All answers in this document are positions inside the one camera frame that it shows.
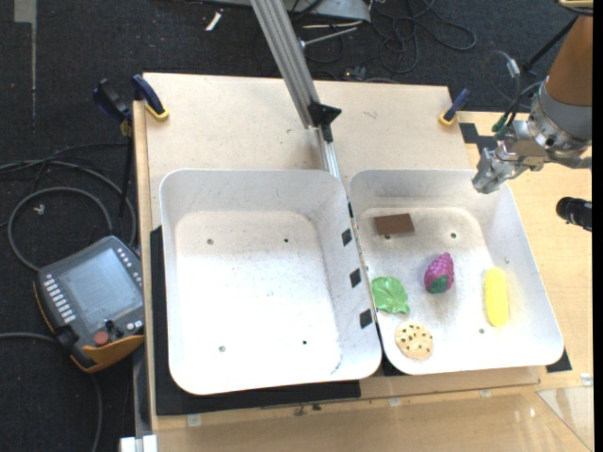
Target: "hole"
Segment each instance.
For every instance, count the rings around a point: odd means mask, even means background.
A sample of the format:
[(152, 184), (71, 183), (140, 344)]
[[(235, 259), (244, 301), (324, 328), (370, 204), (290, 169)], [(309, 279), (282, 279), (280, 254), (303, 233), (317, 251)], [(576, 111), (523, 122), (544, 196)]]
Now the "hole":
[(350, 273), (350, 283), (352, 288), (354, 288), (361, 280), (362, 277), (360, 275), (360, 268), (357, 268), (352, 273)]
[(347, 246), (351, 242), (351, 230), (346, 230), (341, 234), (343, 246)]
[(363, 329), (373, 322), (373, 315), (370, 309), (364, 310), (360, 313), (360, 328)]

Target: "red button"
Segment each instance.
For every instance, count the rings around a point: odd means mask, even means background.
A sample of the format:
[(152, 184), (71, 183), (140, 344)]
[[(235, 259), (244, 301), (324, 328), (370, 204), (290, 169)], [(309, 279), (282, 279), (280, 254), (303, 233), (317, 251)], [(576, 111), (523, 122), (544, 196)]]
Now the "red button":
[(106, 331), (100, 330), (94, 334), (94, 345), (104, 347), (109, 343), (109, 334)]

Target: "white bin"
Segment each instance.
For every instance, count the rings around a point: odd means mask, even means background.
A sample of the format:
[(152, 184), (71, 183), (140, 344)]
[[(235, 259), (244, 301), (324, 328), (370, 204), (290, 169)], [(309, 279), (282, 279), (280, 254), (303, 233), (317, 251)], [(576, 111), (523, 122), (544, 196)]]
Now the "white bin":
[(381, 346), (343, 186), (180, 169), (160, 186), (174, 381), (195, 395), (361, 379)]
[[(398, 278), (410, 313), (378, 311), (383, 349), (398, 370), (423, 375), (462, 370), (546, 365), (559, 360), (563, 340), (511, 190), (506, 184), (479, 194), (473, 170), (367, 170), (350, 182), (350, 202), (359, 227), (367, 275)], [(409, 213), (415, 231), (377, 233), (374, 218)], [(426, 291), (429, 262), (448, 251), (455, 283), (447, 292)], [(509, 321), (490, 325), (483, 277), (502, 268), (509, 296)], [(400, 323), (423, 323), (433, 336), (426, 360), (405, 357), (395, 343)]]

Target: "purple toy grape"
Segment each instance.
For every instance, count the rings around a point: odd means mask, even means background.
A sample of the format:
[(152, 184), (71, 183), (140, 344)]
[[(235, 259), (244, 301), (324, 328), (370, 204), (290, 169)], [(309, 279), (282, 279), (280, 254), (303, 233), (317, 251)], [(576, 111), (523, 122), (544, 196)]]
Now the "purple toy grape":
[(452, 256), (445, 252), (433, 260), (425, 271), (425, 288), (430, 293), (444, 293), (454, 283)]

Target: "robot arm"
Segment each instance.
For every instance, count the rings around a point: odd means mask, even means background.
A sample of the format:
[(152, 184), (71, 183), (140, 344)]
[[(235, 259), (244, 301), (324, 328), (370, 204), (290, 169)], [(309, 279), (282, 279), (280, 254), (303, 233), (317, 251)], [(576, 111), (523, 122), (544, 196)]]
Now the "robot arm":
[(501, 125), (494, 150), (484, 149), (473, 178), (481, 193), (496, 191), (525, 170), (547, 162), (590, 168), (581, 156), (593, 133), (593, 17), (580, 15), (562, 44), (545, 81), (535, 92), (527, 121)]

